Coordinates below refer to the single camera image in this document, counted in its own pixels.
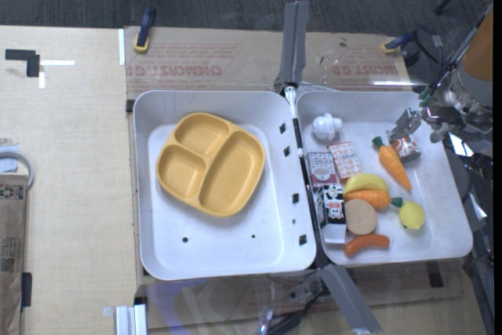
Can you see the thin black and white rod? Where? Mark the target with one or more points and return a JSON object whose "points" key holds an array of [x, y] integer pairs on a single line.
{"points": [[299, 137]]}

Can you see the long orange carrot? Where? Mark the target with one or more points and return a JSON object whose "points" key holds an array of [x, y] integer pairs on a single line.
{"points": [[394, 164]]}

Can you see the brown paper bag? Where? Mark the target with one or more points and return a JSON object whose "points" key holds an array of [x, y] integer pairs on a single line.
{"points": [[12, 247]]}

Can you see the yellow divided plate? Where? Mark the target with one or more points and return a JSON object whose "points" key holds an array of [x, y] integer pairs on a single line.
{"points": [[231, 172]]}

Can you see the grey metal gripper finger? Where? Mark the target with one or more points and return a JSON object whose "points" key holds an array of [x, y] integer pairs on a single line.
{"points": [[395, 134], [409, 118]]}

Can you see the white plastic tray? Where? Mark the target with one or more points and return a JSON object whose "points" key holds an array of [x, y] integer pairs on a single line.
{"points": [[435, 215], [219, 247]]}

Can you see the cow print milk carton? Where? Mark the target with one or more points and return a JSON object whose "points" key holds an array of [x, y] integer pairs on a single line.
{"points": [[332, 208]]}

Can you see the orange sausage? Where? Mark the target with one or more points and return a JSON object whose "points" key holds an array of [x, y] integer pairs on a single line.
{"points": [[366, 244]]}

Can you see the round tan biscuit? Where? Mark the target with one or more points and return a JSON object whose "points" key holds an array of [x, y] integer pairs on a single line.
{"points": [[360, 217]]}

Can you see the white carton orange pattern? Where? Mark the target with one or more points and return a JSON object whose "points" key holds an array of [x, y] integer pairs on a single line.
{"points": [[346, 161]]}

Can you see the white lumpy toy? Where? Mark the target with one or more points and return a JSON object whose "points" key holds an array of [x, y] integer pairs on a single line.
{"points": [[326, 126]]}

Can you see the orange and white can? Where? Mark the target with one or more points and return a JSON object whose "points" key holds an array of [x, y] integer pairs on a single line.
{"points": [[408, 150]]}

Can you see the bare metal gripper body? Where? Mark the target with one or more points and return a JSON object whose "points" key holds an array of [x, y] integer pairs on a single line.
{"points": [[466, 111]]}

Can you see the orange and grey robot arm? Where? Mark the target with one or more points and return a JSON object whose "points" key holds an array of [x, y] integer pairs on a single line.
{"points": [[479, 51]]}

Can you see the short orange carrot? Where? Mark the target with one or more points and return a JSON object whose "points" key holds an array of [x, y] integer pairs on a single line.
{"points": [[372, 198]]}

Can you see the yellow banana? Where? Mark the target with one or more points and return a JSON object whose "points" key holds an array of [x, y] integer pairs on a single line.
{"points": [[364, 181]]}

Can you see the white tape roll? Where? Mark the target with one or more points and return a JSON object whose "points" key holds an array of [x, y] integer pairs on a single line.
{"points": [[30, 168]]}

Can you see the brown cardboard board red print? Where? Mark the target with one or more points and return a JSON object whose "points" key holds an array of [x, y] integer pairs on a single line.
{"points": [[251, 62]]}

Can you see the red and white carton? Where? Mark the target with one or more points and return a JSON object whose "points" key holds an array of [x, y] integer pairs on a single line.
{"points": [[321, 168]]}

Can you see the yellow lemon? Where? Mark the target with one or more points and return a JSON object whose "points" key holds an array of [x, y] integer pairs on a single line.
{"points": [[412, 215]]}

